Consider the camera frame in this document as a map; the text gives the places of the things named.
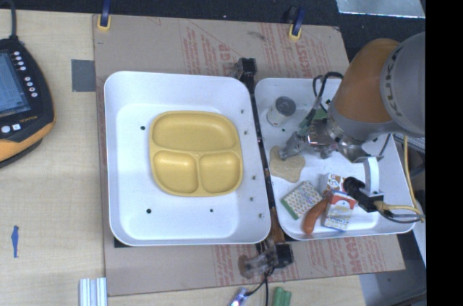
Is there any white and orange carton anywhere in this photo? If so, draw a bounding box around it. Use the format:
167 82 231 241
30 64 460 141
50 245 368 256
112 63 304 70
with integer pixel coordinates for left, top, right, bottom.
323 190 360 233

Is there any thin black rod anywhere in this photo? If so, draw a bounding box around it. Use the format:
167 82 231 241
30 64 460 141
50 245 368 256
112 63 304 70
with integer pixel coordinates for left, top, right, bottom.
245 75 284 245

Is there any green patterned packet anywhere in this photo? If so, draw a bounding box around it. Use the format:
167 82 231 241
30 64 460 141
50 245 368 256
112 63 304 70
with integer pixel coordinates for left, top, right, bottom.
280 180 323 221

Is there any yellow divided plate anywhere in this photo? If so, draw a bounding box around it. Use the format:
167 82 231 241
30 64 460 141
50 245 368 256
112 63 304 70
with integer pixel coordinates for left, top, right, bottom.
148 110 245 197

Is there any small white and red carton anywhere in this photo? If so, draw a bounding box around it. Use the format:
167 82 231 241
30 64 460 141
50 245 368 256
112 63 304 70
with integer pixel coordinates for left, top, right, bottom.
323 172 350 195

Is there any black cylinder on white bracket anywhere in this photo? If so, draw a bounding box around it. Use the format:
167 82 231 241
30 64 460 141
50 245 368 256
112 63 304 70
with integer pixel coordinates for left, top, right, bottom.
342 156 386 213

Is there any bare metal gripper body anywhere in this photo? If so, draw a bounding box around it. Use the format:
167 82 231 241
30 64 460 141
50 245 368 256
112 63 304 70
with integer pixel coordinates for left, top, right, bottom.
297 117 368 164

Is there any orange sausage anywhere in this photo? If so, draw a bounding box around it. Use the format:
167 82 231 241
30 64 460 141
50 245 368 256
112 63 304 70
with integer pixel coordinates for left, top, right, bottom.
302 193 332 235

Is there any brown cardboard board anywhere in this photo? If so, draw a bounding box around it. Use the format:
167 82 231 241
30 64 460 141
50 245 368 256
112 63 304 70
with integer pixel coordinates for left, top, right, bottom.
91 14 407 297

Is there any beige biscuit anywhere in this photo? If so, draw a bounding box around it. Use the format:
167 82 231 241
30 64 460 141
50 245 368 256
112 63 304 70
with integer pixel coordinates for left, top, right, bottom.
268 145 307 184

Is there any white can with grey top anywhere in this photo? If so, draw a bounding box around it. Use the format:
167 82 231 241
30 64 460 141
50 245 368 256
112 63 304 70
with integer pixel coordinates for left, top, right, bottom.
266 95 297 127

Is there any white plastic tray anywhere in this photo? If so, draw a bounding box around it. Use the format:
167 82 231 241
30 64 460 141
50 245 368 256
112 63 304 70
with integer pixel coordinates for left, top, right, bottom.
103 70 273 247
253 77 417 242

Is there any green ribbed stick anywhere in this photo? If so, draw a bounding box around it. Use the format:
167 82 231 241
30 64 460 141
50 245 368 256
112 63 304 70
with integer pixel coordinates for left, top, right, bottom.
272 286 293 306

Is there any black block with wires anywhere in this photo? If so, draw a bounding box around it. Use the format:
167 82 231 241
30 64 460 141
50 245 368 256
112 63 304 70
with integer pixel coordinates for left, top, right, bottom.
232 57 259 80
275 242 294 268

